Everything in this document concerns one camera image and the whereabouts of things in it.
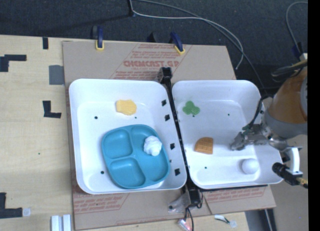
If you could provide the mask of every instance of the black carpet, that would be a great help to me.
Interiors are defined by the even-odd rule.
[[[280,85],[270,72],[297,62],[288,21],[303,52],[308,52],[308,0],[149,0],[187,10],[232,32],[269,93]],[[190,16],[171,7],[133,0],[135,11],[153,15]],[[131,16],[126,0],[0,0],[0,34],[90,39],[95,25],[103,27],[105,40],[146,42],[155,32],[168,43],[176,32],[184,44],[225,45],[234,67],[240,51],[219,31],[199,20],[168,20]],[[238,79],[261,83],[247,60],[235,71]]]

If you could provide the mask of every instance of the yellow sponge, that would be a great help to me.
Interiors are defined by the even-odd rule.
[[[118,100],[115,103],[116,111],[127,116],[131,116],[137,112],[137,105],[131,100]]]

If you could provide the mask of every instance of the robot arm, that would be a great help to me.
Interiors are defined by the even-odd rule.
[[[298,65],[299,71],[289,77],[274,95],[270,106],[261,111],[262,99],[253,120],[239,132],[231,144],[232,150],[242,150],[246,145],[269,144],[290,160],[290,166],[275,163],[272,170],[290,185],[308,188],[308,181],[302,178],[299,150],[289,146],[288,139],[297,135],[308,135],[308,69],[307,60]],[[254,124],[258,113],[261,123]]]

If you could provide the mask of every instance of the blue clamp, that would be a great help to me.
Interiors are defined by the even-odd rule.
[[[301,54],[304,52],[304,50],[302,49],[302,44],[301,44],[301,42],[298,42],[297,44],[295,44],[295,45],[291,48],[291,52],[292,52],[292,54],[293,54],[298,60],[300,60],[300,56],[301,56]]]
[[[97,26],[97,40],[95,41],[95,48],[99,51],[103,51],[105,49],[104,44],[104,32],[101,26]]]
[[[174,42],[174,48],[176,49],[176,51],[182,55],[186,52],[186,50],[184,49],[181,39],[180,37],[175,33],[175,32],[171,32],[170,33],[171,39],[169,41],[169,43],[172,43],[172,41]]]

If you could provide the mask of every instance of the black cable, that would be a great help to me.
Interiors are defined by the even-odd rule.
[[[255,114],[254,114],[254,116],[253,116],[253,119],[252,119],[246,126],[244,126],[244,127],[242,128],[242,130],[247,131],[247,130],[250,130],[250,129],[252,128],[252,126],[254,125],[254,123],[255,123],[255,121],[256,121],[256,119],[257,119],[258,114],[259,114],[260,111],[261,111],[261,108],[262,108],[262,105],[263,105],[263,104],[262,104],[263,101],[264,101],[266,98],[269,98],[269,97],[271,97],[271,95],[267,94],[267,95],[262,96],[262,97],[259,99],[258,105],[257,105],[256,110],[255,110]]]
[[[200,202],[196,207],[197,207],[198,209],[201,209],[203,202],[204,202],[204,193],[201,192],[201,202]]]
[[[190,219],[191,219],[191,231],[194,231],[194,230],[195,230],[194,218],[193,218],[192,215],[191,215],[191,212],[190,212],[189,207],[187,207],[187,208],[185,209],[185,215],[184,215],[184,219],[185,219],[185,220],[187,220],[188,214],[189,214],[189,217],[190,217]]]
[[[275,71],[271,72],[271,75],[273,77],[276,77],[276,76],[283,75],[286,73],[295,72],[296,70],[303,69],[307,65],[308,65],[308,60],[303,60],[303,61],[300,61],[300,62],[293,64],[293,65],[280,67],[280,68],[276,69]]]
[[[296,49],[299,51],[300,54],[302,54],[303,52],[300,51],[300,47],[298,46],[297,40],[296,40],[296,38],[294,36],[294,33],[292,32],[290,24],[289,24],[289,10],[291,9],[292,6],[298,5],[298,4],[306,4],[307,5],[308,2],[307,1],[295,1],[292,4],[290,4],[289,7],[286,9],[286,12],[285,12],[285,22],[286,22],[286,26],[287,26],[287,28],[289,30],[289,33],[291,35],[291,38],[292,38],[292,40],[294,42],[294,45],[295,45]]]
[[[275,79],[274,77],[272,77],[272,80],[275,81],[276,83],[284,83],[287,79],[298,76],[303,69],[304,68],[302,67],[299,70],[295,70],[295,71],[290,71],[288,73],[284,73],[283,74],[284,77],[281,80]]]
[[[225,29],[226,31],[228,31],[226,28],[224,28],[223,26],[219,26],[218,24],[214,23],[213,21],[210,20],[206,20],[204,18],[201,18],[200,16],[198,16],[197,14],[194,14],[188,10],[176,7],[176,6],[172,6],[169,4],[165,4],[165,3],[161,3],[161,2],[156,2],[156,1],[151,1],[151,0],[127,0],[128,1],[128,5],[129,5],[129,9],[135,13],[140,15],[138,12],[134,11],[133,9],[133,5],[132,5],[132,1],[137,1],[137,2],[141,2],[141,3],[147,3],[147,4],[153,4],[153,5],[158,5],[158,6],[163,6],[166,8],[171,8],[180,12],[183,12],[185,14],[191,15],[191,17],[188,17],[190,19],[194,19],[194,20],[201,20],[203,22],[206,22],[208,25],[210,25],[211,27],[213,27],[214,29],[216,29],[217,31],[219,31],[221,34],[223,34],[242,54],[242,56],[247,60],[248,64],[250,65],[250,67],[252,68],[254,74],[256,75],[260,85],[261,85],[261,89],[264,90],[266,93],[267,91],[265,90],[265,86],[259,76],[259,73],[257,72],[257,70],[255,69],[254,65],[252,64],[251,60],[248,58],[248,56],[244,53],[242,47],[240,47],[237,43],[235,43],[230,36],[228,36],[221,28]],[[186,17],[177,17],[175,19],[185,19]]]

